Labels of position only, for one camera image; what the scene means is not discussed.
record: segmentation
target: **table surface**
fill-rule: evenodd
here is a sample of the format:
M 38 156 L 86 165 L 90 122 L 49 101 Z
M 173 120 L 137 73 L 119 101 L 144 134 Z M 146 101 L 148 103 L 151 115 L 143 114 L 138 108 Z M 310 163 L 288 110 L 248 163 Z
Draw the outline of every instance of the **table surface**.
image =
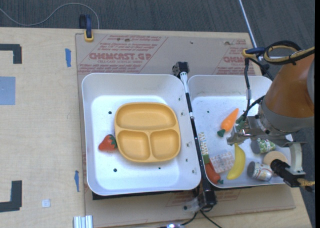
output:
M 96 32 L 148 34 L 129 30 Z M 78 192 L 74 179 L 78 171 L 83 181 L 77 33 L 83 30 L 0 28 L 0 43 L 20 44 L 23 61 L 13 64 L 12 51 L 0 51 L 0 77 L 15 77 L 16 83 L 15 105 L 0 105 L 0 202 L 10 201 L 11 182 L 22 180 L 22 207 L 19 211 L 0 213 L 0 227 L 66 228 L 72 227 L 73 217 L 85 216 L 83 183 L 79 184 Z M 219 38 L 240 33 L 159 31 L 157 34 Z M 66 48 L 71 51 L 71 67 L 66 65 Z M 300 190 L 294 188 L 291 192 L 295 209 L 276 214 L 215 217 L 214 221 L 224 228 L 312 227 Z M 45 199 L 50 199 L 50 208 L 42 207 Z M 199 214 L 187 227 L 211 225 Z

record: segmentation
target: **orange plate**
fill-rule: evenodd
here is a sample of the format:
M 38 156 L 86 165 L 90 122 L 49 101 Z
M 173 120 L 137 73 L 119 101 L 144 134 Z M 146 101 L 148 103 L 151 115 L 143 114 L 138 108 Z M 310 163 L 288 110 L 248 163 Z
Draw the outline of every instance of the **orange plate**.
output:
M 165 104 L 124 104 L 115 113 L 114 129 L 119 151 L 128 160 L 162 162 L 173 159 L 180 151 L 178 120 Z

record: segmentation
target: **tin can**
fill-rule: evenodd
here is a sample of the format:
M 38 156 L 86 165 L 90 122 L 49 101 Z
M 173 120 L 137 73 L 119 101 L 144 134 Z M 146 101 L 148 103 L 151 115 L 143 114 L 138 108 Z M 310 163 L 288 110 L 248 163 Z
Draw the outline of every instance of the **tin can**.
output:
M 252 140 L 250 146 L 251 150 L 255 154 L 268 153 L 270 151 L 275 150 L 276 148 L 275 143 L 269 141 L 268 139 L 262 140 L 261 138 L 258 138 L 257 140 Z
M 251 178 L 269 181 L 272 178 L 273 172 L 269 165 L 252 161 L 248 165 L 247 174 Z

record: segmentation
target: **blue square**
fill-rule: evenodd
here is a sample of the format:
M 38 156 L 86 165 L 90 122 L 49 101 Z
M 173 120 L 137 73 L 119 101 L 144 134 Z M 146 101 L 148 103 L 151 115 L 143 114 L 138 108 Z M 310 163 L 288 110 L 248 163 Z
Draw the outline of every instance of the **blue square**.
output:
M 0 76 L 0 105 L 16 104 L 16 78 Z

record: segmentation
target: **banana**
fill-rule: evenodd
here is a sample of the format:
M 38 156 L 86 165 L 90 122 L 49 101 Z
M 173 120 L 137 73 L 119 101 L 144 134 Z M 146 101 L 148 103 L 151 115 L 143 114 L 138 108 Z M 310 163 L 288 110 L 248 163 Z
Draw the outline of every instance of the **banana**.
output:
M 234 164 L 226 177 L 229 180 L 238 178 L 244 171 L 246 164 L 245 152 L 240 148 L 240 146 L 238 146 L 237 143 L 234 144 L 234 148 Z

